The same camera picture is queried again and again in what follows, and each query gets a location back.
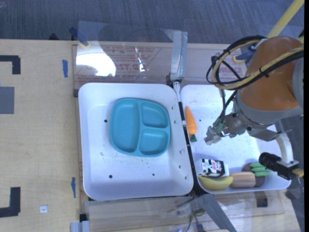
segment yellow banana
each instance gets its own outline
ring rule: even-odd
[[[233,182],[232,176],[212,179],[209,177],[204,177],[204,176],[199,175],[198,178],[200,182],[202,183],[202,185],[209,190],[223,190],[227,188],[229,185],[231,185]]]

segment wooden table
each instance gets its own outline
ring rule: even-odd
[[[64,232],[70,231],[71,222],[79,220],[73,45],[76,42],[0,40],[0,55],[21,58],[21,74],[12,74],[12,63],[0,62],[1,87],[14,87],[14,114],[0,114],[0,208],[10,206],[10,188],[21,189],[20,213],[1,217],[0,231]],[[63,59],[68,61],[68,77],[64,77]],[[227,215],[239,231],[300,231],[283,191],[273,197],[282,204],[280,214],[265,216],[267,213],[260,211],[253,217],[242,216],[250,211],[239,207],[238,212],[234,207]],[[227,199],[229,196],[218,197],[220,205],[229,210],[230,206],[224,205]],[[42,205],[48,206],[48,212],[41,213]],[[208,218],[204,220],[208,231],[218,229]]]

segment blue plate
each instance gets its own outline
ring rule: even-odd
[[[169,147],[170,123],[166,109],[153,101],[122,98],[110,118],[110,142],[121,153],[157,157]]]

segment brown cylinder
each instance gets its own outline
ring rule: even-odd
[[[261,43],[251,59],[246,76],[256,72],[280,55],[301,46],[302,43],[287,36],[276,36]],[[239,91],[240,98],[248,107],[261,111],[284,111],[295,108],[292,85],[296,60],[280,66],[254,83]]]

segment toy carrot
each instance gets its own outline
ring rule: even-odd
[[[190,135],[190,141],[191,142],[196,142],[197,138],[195,137],[195,133],[197,132],[197,124],[194,120],[193,114],[190,110],[190,108],[187,106],[185,108],[185,120],[187,123],[187,129],[188,133]]]

